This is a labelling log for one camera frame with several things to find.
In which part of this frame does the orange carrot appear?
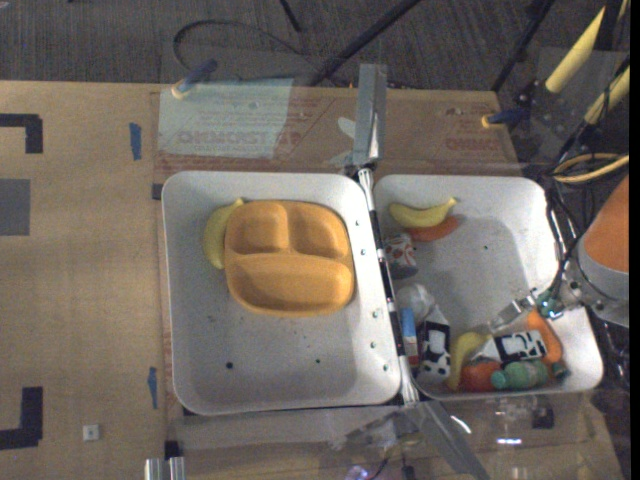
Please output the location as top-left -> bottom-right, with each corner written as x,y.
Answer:
406,214 -> 464,243
523,308 -> 570,380

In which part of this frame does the thin black and white rod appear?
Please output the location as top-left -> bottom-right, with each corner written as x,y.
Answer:
356,167 -> 420,405

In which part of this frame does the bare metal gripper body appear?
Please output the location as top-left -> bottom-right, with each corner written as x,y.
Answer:
518,273 -> 630,329

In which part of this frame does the white can with red print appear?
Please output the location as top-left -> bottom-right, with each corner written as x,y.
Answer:
383,232 -> 419,280

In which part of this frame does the yellow banana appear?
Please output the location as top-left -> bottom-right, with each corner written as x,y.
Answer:
202,196 -> 246,271
388,196 -> 459,230
445,331 -> 494,392

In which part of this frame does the brown cardboard board red print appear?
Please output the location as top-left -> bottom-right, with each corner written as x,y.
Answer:
149,84 -> 624,480

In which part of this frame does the white plastic tray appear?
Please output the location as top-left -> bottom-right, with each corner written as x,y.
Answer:
160,170 -> 404,417
372,173 -> 605,402

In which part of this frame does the clear plastic bottle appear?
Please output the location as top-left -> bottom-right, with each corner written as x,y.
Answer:
395,282 -> 437,320

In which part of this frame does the orange round toy fruit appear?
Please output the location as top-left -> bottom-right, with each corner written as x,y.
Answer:
458,358 -> 503,394

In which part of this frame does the green bottle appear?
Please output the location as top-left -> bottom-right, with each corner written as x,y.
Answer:
489,359 -> 551,391

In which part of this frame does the black and white cow carton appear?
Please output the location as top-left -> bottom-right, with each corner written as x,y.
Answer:
416,304 -> 453,381
471,329 -> 549,365

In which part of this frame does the blue carton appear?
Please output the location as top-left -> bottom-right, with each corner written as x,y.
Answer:
399,307 -> 421,365

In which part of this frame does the orange divided plate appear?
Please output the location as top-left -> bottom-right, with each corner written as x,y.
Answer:
222,199 -> 357,318

